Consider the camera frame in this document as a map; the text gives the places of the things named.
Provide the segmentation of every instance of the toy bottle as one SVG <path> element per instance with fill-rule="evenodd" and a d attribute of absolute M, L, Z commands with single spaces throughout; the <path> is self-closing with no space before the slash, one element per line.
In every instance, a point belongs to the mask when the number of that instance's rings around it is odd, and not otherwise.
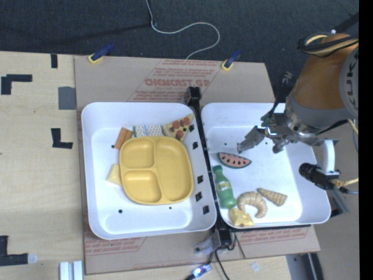
<path fill-rule="evenodd" d="M 220 207 L 232 208 L 236 206 L 237 200 L 233 196 L 233 190 L 229 179 L 227 179 L 223 174 L 223 168 L 220 165 L 217 165 L 214 166 L 212 170 L 216 175 L 215 186 L 220 201 Z"/>

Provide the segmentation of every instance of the bottle cap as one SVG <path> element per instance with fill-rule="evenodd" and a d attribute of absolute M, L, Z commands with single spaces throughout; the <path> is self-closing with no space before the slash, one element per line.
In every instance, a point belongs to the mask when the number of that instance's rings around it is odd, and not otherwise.
<path fill-rule="evenodd" d="M 217 170 L 222 170 L 223 168 L 222 168 L 222 166 L 221 165 L 216 165 L 216 166 L 214 166 L 213 168 L 212 168 L 212 171 L 217 171 Z"/>

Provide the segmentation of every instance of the light wood surface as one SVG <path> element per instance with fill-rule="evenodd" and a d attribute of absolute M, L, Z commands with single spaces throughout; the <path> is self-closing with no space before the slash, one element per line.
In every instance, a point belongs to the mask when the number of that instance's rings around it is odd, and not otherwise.
<path fill-rule="evenodd" d="M 84 259 L 75 110 L 58 109 L 58 88 L 75 87 L 72 55 L 0 52 L 0 75 L 32 74 L 0 95 L 0 235 L 8 254 L 36 254 L 37 262 L 0 267 L 0 279 L 58 279 L 58 264 Z M 72 149 L 52 147 L 52 128 Z M 251 264 L 259 267 L 254 271 Z M 286 258 L 225 261 L 230 279 L 290 280 Z M 196 266 L 147 269 L 84 279 L 184 279 Z M 218 264 L 203 279 L 224 279 Z"/>

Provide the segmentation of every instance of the toy watermelon slice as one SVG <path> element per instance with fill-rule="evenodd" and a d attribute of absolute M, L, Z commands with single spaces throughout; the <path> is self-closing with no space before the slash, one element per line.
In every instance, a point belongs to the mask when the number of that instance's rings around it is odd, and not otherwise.
<path fill-rule="evenodd" d="M 234 155 L 233 153 L 218 152 L 219 160 L 226 166 L 231 168 L 243 168 L 251 163 L 251 160 L 242 156 Z"/>

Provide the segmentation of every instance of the blue and yellow clamp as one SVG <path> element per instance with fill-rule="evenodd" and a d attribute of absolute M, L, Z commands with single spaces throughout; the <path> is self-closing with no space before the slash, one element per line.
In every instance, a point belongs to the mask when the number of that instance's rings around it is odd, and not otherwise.
<path fill-rule="evenodd" d="M 97 50 L 94 54 L 88 56 L 88 60 L 91 64 L 97 64 L 101 62 L 103 56 L 109 55 L 110 52 L 114 49 L 114 44 L 107 44 L 104 47 Z"/>
<path fill-rule="evenodd" d="M 222 70 L 224 70 L 225 72 L 228 72 L 232 68 L 233 62 L 237 61 L 240 57 L 241 57 L 241 50 L 240 49 L 235 50 L 233 54 L 231 55 L 231 57 L 229 57 L 222 63 L 221 65 Z"/>

